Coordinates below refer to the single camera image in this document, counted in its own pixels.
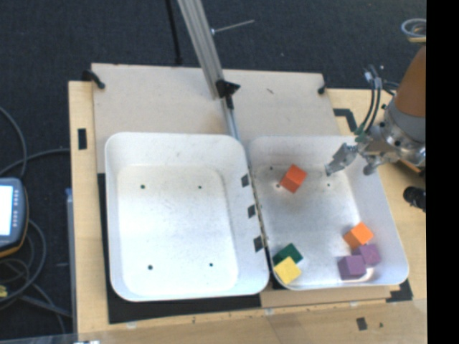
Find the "wooden table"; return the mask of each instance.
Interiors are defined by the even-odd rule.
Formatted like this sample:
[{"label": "wooden table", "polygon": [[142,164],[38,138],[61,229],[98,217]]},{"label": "wooden table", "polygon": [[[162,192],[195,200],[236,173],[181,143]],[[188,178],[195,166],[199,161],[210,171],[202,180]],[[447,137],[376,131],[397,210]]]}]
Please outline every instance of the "wooden table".
[{"label": "wooden table", "polygon": [[[361,121],[369,105],[367,90],[327,90],[331,106],[351,110]],[[396,222],[408,262],[409,282],[414,299],[386,303],[391,291],[356,290],[349,299],[333,290],[317,291],[306,300],[295,292],[266,289],[263,307],[254,310],[218,312],[205,315],[164,317],[111,325],[105,290],[102,232],[98,184],[93,84],[69,83],[70,134],[72,147],[72,193],[74,205],[77,331],[81,340],[110,340],[110,343],[355,343],[387,338],[406,338],[407,343],[423,343],[427,322],[426,218],[402,198],[407,186],[423,187],[423,181],[402,163],[379,168],[389,206]],[[346,118],[337,117],[343,135],[350,133]],[[87,144],[79,149],[79,135],[85,129]],[[360,330],[357,318],[367,329]]]}]

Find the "toy block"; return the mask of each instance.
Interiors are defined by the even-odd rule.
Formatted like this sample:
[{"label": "toy block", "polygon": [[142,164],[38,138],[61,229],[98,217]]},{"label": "toy block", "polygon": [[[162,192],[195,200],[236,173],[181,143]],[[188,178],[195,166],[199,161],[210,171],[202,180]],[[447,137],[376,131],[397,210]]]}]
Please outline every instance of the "toy block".
[{"label": "toy block", "polygon": [[286,247],[281,249],[276,255],[273,257],[274,266],[279,264],[281,261],[286,259],[287,257],[291,257],[293,261],[297,264],[299,261],[303,259],[300,252],[296,249],[294,244],[288,244]]},{"label": "toy block", "polygon": [[284,284],[288,284],[301,275],[301,270],[289,256],[274,267],[274,272]]},{"label": "toy block", "polygon": [[356,249],[366,244],[370,239],[373,238],[373,232],[365,225],[364,222],[360,222],[353,229],[347,232],[343,238],[348,243],[351,249]]},{"label": "toy block", "polygon": [[295,193],[307,175],[307,172],[303,171],[295,164],[292,164],[282,180],[280,180],[279,184],[289,190],[291,193]]},{"label": "toy block", "polygon": [[360,278],[366,273],[365,261],[361,255],[343,257],[338,261],[338,269],[343,280]]},{"label": "toy block", "polygon": [[367,265],[376,265],[381,261],[378,248],[375,244],[365,244],[363,246],[357,247],[352,252],[352,254],[361,255],[364,258],[365,264]]}]

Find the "black carpet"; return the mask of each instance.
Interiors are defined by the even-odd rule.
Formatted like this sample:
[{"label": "black carpet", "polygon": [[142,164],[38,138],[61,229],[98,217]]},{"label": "black carpet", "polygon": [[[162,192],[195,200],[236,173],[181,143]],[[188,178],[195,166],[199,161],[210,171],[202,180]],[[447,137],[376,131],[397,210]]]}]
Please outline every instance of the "black carpet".
[{"label": "black carpet", "polygon": [[[215,36],[223,68],[320,72],[329,87],[366,88],[373,64],[400,81],[418,47],[400,24],[426,18],[427,0],[202,0],[211,27],[254,19]],[[184,20],[172,0],[184,65],[198,66]],[[67,82],[93,62],[173,65],[164,0],[0,0],[0,106],[21,128],[29,154],[69,148]],[[0,170],[21,159],[19,138],[0,114]],[[18,176],[20,167],[3,176]],[[47,259],[36,283],[71,311],[66,153],[30,161],[23,179],[30,216],[42,229]],[[41,252],[37,235],[35,254]],[[27,259],[30,246],[21,254]],[[0,265],[0,285],[4,274]],[[43,300],[33,287],[27,295]],[[63,319],[65,331],[72,321]],[[61,333],[56,316],[18,300],[0,303],[0,340]]]}]

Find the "empty white tray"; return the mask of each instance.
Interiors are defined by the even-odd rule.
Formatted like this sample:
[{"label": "empty white tray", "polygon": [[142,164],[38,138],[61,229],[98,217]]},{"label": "empty white tray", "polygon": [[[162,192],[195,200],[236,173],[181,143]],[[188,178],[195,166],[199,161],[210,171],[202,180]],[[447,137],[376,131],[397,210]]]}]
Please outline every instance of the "empty white tray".
[{"label": "empty white tray", "polygon": [[105,177],[110,280],[122,298],[251,295],[266,286],[246,155],[234,138],[117,133],[105,145]]},{"label": "empty white tray", "polygon": [[[407,278],[408,263],[378,173],[365,176],[366,162],[357,156],[345,170],[326,175],[324,165],[342,143],[353,145],[354,138],[269,136],[250,144],[270,255],[290,243],[303,255],[301,276],[284,285],[290,290],[398,285]],[[308,173],[295,193],[279,186],[292,164]],[[351,253],[343,235],[360,221],[373,231],[370,243],[382,260],[363,277],[343,281],[337,262]]]}]

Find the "black pole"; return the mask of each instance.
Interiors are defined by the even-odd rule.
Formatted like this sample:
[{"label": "black pole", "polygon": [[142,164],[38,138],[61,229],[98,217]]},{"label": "black pole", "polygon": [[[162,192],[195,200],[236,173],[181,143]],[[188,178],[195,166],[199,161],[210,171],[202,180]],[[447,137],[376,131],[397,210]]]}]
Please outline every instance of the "black pole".
[{"label": "black pole", "polygon": [[167,15],[169,17],[169,23],[171,25],[172,39],[174,40],[174,48],[175,48],[175,55],[176,55],[175,63],[177,65],[182,65],[184,60],[181,57],[181,53],[180,53],[179,38],[177,37],[177,29],[175,27],[174,13],[172,11],[171,0],[165,0],[165,1],[166,1]]}]

